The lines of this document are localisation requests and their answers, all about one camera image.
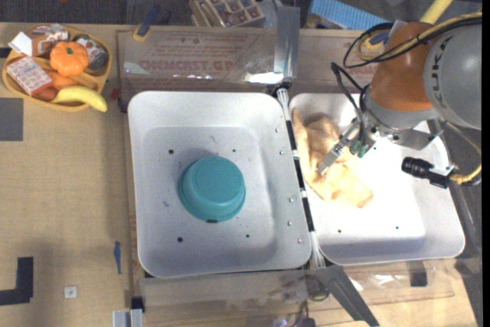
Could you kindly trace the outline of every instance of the teal bowl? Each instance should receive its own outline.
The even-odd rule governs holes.
[[[178,182],[185,209],[206,222],[233,218],[245,202],[242,172],[228,159],[205,157],[190,164]]]

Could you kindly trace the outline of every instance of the pumpkin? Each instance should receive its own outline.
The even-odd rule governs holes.
[[[51,50],[50,64],[63,77],[73,77],[88,67],[89,54],[80,43],[59,41]]]

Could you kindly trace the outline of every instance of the yellow cloth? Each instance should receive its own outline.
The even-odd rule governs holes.
[[[338,126],[326,116],[306,126],[298,110],[292,111],[292,126],[303,176],[318,196],[325,201],[347,202],[357,208],[366,206],[373,198],[373,193],[354,173],[359,158],[348,149],[344,149],[324,175],[316,171],[338,141]]]

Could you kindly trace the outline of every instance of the table surface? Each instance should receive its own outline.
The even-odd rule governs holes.
[[[0,47],[7,47],[29,26],[0,23]],[[116,33],[131,29],[125,25],[72,26],[105,42],[113,54],[118,53]],[[316,43],[309,46],[306,57],[325,56],[319,53],[325,50],[320,44],[325,37],[315,35],[305,33]],[[337,34],[330,35],[327,42],[334,47]],[[103,90],[109,108],[106,113],[92,109],[66,113],[25,101],[24,140],[0,142],[0,289],[15,287],[18,257],[34,257],[34,297],[29,304],[0,306],[3,325],[109,327],[113,311],[127,309],[137,293],[129,219],[134,201],[126,172],[127,118],[110,98],[119,87],[116,62],[114,56]],[[15,95],[0,83],[3,97]],[[122,251],[121,274],[113,255],[117,241]],[[451,263],[444,263],[441,271],[446,272],[444,296],[433,298],[425,293],[427,299],[412,296],[407,297],[410,301],[393,303],[372,300],[371,310],[381,325],[476,326],[461,277]],[[77,298],[65,299],[64,287],[72,285],[77,286]],[[310,313],[317,325],[365,325],[350,323],[345,311],[335,307],[312,304]],[[226,326],[246,325],[246,318],[228,312],[212,320],[187,317],[186,322],[177,323],[165,321],[158,309],[145,314],[145,326],[164,322]]]

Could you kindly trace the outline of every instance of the food package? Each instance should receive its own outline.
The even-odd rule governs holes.
[[[8,46],[27,56],[46,54],[58,41],[68,41],[69,33],[59,24],[38,25],[17,34]]]
[[[344,149],[324,175],[316,171],[338,141],[340,130],[337,125],[326,116],[305,125],[298,110],[292,112],[292,124],[306,183],[324,201],[365,207],[373,198],[373,192],[356,176],[359,158],[348,149]]]
[[[27,93],[33,96],[47,89],[53,80],[32,57],[22,57],[7,66],[7,74]]]
[[[208,19],[215,26],[263,27],[266,16],[255,0],[203,0]]]

